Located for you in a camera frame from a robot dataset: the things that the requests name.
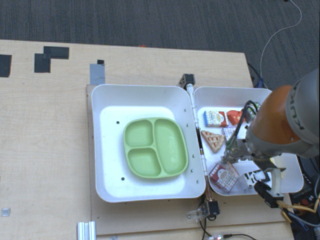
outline white tray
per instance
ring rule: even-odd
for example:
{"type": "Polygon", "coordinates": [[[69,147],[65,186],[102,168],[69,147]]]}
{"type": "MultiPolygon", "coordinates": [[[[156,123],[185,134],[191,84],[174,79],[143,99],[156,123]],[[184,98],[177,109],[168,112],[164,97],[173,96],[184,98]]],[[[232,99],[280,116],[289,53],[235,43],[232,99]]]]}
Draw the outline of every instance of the white tray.
{"type": "MultiPolygon", "coordinates": [[[[258,88],[199,87],[194,92],[199,127],[201,130],[222,134],[222,128],[220,127],[205,127],[205,111],[240,111],[248,100],[262,104],[270,93],[270,90],[258,88]]],[[[244,128],[246,125],[246,123],[242,124],[239,132],[240,135],[246,135],[246,130],[244,128]]],[[[202,145],[206,158],[207,170],[210,172],[214,166],[221,161],[221,157],[224,155],[226,146],[223,145],[218,153],[213,153],[204,139],[202,139],[202,145]]],[[[301,190],[304,184],[304,178],[301,173],[297,156],[294,154],[283,153],[281,156],[274,157],[273,161],[276,166],[286,168],[286,170],[281,173],[281,192],[295,193],[301,190]]],[[[239,161],[234,163],[233,166],[240,175],[259,170],[252,161],[248,160],[239,161]]],[[[242,190],[239,182],[234,185],[229,193],[222,191],[212,182],[210,182],[210,185],[215,192],[223,196],[257,194],[254,188],[246,191],[242,190]]]]}
{"type": "Polygon", "coordinates": [[[108,202],[186,199],[202,195],[206,182],[189,95],[176,86],[97,86],[92,92],[95,187],[108,202]],[[132,120],[164,117],[181,127],[188,151],[187,169],[168,178],[147,179],[129,168],[123,131],[132,120]]]}
{"type": "MultiPolygon", "coordinates": [[[[248,101],[260,104],[270,94],[266,89],[200,87],[194,92],[196,112],[201,130],[221,134],[222,128],[205,127],[205,110],[241,110],[248,101]]],[[[176,86],[111,85],[97,86],[92,92],[92,113],[95,149],[95,186],[98,195],[107,202],[127,202],[157,199],[189,199],[202,195],[204,178],[194,118],[188,93],[176,86]],[[180,175],[146,179],[131,172],[124,150],[123,131],[132,120],[165,117],[181,127],[188,151],[188,167],[180,175]]],[[[243,124],[240,134],[245,134],[243,124]]],[[[225,145],[214,154],[203,140],[208,172],[221,161],[225,145]]],[[[304,183],[297,157],[282,154],[274,158],[282,173],[282,193],[298,192],[304,183]]],[[[252,161],[234,164],[241,174],[258,170],[252,161]]],[[[215,184],[212,189],[223,196],[253,195],[252,188],[242,190],[239,183],[230,193],[215,184]]]]}

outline black connector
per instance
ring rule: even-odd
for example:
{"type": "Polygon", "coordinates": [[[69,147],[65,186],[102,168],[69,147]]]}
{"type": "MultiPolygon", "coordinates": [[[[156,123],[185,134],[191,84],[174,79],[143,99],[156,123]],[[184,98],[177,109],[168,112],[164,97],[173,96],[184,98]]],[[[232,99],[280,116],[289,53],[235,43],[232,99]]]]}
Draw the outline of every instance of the black connector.
{"type": "Polygon", "coordinates": [[[277,204],[277,201],[282,201],[284,199],[284,197],[279,194],[275,194],[279,196],[272,195],[271,187],[261,181],[258,181],[254,185],[254,189],[259,194],[259,196],[264,199],[264,202],[271,208],[278,208],[279,205],[277,204]]]}
{"type": "Polygon", "coordinates": [[[220,214],[218,201],[215,201],[215,200],[214,201],[208,201],[208,206],[209,206],[208,218],[209,219],[216,218],[216,216],[220,214]]]}
{"type": "Polygon", "coordinates": [[[96,63],[99,64],[99,65],[104,65],[104,64],[105,64],[105,61],[104,61],[103,59],[98,59],[98,60],[96,61],[96,63]]]}
{"type": "Polygon", "coordinates": [[[193,74],[183,74],[182,78],[179,81],[179,86],[183,89],[186,89],[188,84],[194,85],[196,83],[195,76],[193,74]]]}

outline toy pizza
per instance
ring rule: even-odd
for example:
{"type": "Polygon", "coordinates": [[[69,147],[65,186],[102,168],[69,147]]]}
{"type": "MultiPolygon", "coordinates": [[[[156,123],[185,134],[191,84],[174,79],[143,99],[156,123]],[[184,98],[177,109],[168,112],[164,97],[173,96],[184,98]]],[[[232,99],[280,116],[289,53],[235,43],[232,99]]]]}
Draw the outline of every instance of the toy pizza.
{"type": "Polygon", "coordinates": [[[201,135],[205,141],[209,144],[210,149],[217,153],[225,142],[225,136],[220,134],[215,134],[210,131],[202,130],[201,135]]]}

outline wooden table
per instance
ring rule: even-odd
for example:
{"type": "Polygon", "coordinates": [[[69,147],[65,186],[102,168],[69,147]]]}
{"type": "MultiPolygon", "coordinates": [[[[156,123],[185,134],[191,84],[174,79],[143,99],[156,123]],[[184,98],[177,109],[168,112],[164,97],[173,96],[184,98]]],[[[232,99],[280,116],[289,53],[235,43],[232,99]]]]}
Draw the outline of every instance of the wooden table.
{"type": "MultiPolygon", "coordinates": [[[[95,220],[86,91],[90,64],[104,60],[107,84],[175,86],[188,73],[195,75],[196,87],[252,86],[243,53],[0,40],[0,54],[12,55],[10,76],[0,77],[0,209],[11,209],[10,216],[0,217],[2,240],[76,239],[77,223],[95,220]],[[44,46],[69,47],[69,59],[52,59],[51,73],[34,73],[35,54],[44,46]]],[[[208,225],[210,233],[293,239],[280,211],[257,195],[216,199],[221,214],[208,225]]],[[[124,219],[113,209],[106,222],[113,226],[97,222],[97,239],[201,239],[199,225],[181,219],[196,203],[172,200],[176,216],[154,214],[142,224],[143,210],[124,219]]]]}

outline orange component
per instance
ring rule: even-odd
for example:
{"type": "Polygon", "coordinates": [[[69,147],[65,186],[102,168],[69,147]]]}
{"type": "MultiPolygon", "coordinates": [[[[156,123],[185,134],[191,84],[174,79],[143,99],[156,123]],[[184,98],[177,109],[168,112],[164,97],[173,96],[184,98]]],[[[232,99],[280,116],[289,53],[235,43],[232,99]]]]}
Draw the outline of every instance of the orange component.
{"type": "Polygon", "coordinates": [[[274,90],[261,105],[251,128],[253,134],[262,141],[285,145],[300,138],[291,129],[286,116],[286,100],[291,85],[274,90]]]}

